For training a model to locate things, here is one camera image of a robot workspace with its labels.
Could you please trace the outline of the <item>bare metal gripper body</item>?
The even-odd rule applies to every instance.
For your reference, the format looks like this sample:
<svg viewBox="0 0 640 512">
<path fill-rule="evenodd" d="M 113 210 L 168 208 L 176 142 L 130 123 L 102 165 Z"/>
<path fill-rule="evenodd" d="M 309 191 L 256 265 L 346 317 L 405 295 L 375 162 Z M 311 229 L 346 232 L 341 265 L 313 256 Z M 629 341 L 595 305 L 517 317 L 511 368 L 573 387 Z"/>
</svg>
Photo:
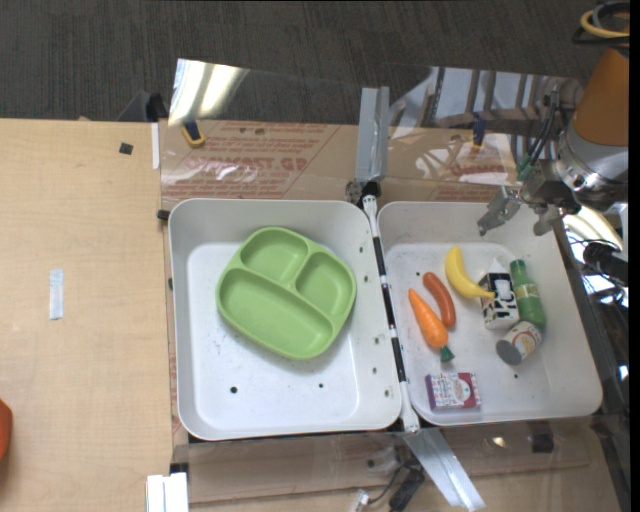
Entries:
<svg viewBox="0 0 640 512">
<path fill-rule="evenodd" d="M 629 202 L 628 171 L 614 177 L 561 160 L 539 160 L 522 187 L 530 204 L 553 205 L 566 213 L 589 208 L 600 213 L 618 212 Z"/>
</svg>

